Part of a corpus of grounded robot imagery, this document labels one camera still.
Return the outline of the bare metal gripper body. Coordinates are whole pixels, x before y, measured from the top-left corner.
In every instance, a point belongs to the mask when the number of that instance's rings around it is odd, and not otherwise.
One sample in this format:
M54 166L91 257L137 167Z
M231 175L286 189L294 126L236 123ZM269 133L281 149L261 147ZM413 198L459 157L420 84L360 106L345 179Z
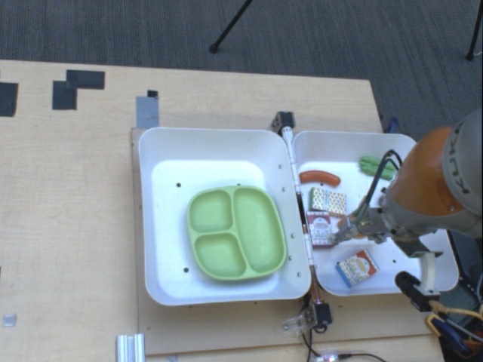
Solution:
M361 219L355 224L357 234L376 244L386 242L399 233L401 226L395 221L392 212L387 207L369 207L361 214Z

